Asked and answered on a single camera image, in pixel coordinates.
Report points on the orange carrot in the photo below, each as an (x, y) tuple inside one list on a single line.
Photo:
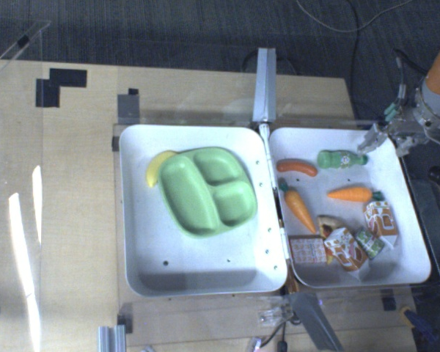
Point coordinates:
[(300, 207), (352, 194)]

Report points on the orange sausage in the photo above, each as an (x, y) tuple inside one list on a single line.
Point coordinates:
[(297, 167)]

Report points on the pale wood board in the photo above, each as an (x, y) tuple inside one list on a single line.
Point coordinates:
[(205, 321)]

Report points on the orange and white carton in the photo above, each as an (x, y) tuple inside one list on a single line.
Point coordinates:
[(381, 220), (346, 249)]

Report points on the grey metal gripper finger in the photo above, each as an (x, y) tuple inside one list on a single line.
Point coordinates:
[(368, 138), (379, 139)]

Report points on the white plastic tray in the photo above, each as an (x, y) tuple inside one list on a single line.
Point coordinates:
[(399, 262), (161, 240)]

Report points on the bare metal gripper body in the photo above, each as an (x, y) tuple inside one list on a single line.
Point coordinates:
[(421, 125)]

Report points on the green plastic bottle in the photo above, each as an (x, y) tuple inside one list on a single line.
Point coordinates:
[(337, 159)]

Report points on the green divided plate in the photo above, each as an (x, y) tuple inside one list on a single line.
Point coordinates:
[(205, 193)]

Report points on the pizza slice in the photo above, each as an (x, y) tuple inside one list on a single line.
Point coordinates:
[(328, 224)]

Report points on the green and white carton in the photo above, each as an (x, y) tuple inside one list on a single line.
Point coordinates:
[(369, 243)]

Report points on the orange and white flat packet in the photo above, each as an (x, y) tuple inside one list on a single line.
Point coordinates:
[(308, 251)]

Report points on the yellow banana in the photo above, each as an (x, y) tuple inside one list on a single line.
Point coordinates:
[(153, 169)]

